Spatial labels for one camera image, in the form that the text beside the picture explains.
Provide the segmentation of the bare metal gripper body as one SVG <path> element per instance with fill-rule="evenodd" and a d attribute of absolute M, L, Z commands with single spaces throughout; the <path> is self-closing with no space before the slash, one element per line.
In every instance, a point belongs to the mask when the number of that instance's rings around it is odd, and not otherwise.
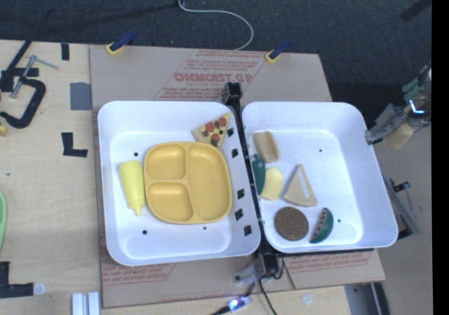
<path fill-rule="evenodd" d="M 431 124 L 431 98 L 427 95 L 416 95 L 396 107 L 396 112 L 400 126 L 407 125 L 413 130 L 420 130 Z"/>

